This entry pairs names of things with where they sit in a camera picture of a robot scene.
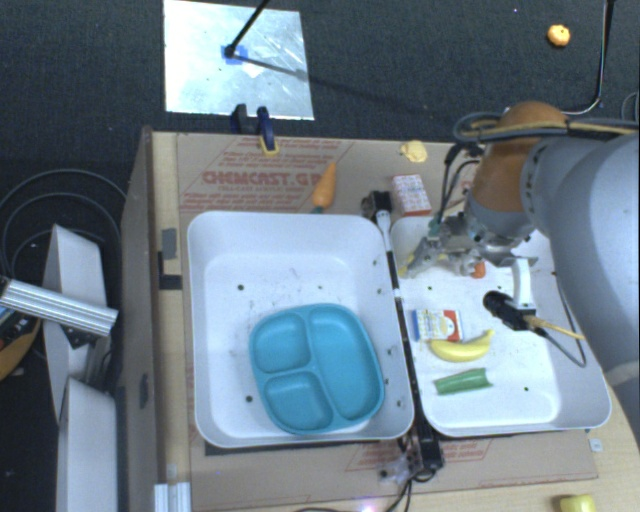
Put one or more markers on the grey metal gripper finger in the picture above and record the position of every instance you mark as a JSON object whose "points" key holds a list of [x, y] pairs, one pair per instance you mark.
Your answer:
{"points": [[463, 265], [417, 257]]}

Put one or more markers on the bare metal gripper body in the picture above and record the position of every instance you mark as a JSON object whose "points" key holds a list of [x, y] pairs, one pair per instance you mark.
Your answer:
{"points": [[470, 242]]}

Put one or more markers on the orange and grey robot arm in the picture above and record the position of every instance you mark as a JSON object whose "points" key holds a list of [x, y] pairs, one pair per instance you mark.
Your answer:
{"points": [[575, 210]]}

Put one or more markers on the small orange toy piece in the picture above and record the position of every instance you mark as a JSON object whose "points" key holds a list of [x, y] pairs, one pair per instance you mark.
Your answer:
{"points": [[479, 270]]}

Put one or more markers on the thin black and white rod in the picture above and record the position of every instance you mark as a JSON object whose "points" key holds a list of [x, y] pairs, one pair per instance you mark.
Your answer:
{"points": [[400, 310]]}

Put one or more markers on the white and red carton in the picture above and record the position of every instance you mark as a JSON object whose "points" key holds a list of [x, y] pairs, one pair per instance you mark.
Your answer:
{"points": [[411, 195]]}

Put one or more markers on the white red and blue packet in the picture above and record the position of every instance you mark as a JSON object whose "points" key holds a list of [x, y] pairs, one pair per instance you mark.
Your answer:
{"points": [[437, 325]]}

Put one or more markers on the yellow banana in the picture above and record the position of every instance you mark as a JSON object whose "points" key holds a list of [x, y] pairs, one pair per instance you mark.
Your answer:
{"points": [[460, 350]]}

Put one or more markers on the yellow toy food lump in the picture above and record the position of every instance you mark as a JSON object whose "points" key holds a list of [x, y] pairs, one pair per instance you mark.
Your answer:
{"points": [[415, 151]]}

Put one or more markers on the orange carrot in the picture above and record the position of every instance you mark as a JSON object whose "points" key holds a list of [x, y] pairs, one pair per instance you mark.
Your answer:
{"points": [[326, 187]]}

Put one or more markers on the green toy vegetable stick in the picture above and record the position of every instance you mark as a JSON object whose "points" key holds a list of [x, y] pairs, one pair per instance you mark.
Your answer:
{"points": [[462, 381]]}

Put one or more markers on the white plastic tray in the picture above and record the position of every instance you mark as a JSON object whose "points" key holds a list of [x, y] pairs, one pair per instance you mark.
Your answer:
{"points": [[280, 280], [510, 405]]}

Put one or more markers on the blue divided plate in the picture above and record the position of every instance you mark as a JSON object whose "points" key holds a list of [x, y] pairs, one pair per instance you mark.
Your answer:
{"points": [[315, 367]]}

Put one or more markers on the brown cardboard board red print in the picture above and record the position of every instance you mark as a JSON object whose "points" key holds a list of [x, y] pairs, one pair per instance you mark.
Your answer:
{"points": [[280, 480]]}

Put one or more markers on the yellow-green rounded block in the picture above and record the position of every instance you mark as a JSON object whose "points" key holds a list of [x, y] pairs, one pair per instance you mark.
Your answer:
{"points": [[577, 503]]}

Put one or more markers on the black cylinder on white bracket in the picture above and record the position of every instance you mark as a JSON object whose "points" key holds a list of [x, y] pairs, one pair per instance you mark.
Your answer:
{"points": [[505, 307]]}

